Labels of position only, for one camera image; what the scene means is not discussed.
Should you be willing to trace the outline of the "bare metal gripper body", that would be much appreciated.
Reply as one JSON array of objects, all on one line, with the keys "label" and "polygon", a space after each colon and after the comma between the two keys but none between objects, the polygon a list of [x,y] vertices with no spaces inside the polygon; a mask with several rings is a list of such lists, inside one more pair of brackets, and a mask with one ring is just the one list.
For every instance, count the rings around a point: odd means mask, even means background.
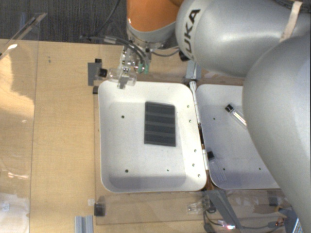
[{"label": "bare metal gripper body", "polygon": [[151,53],[133,43],[123,43],[121,66],[132,68],[138,74],[148,74],[151,63]]}]

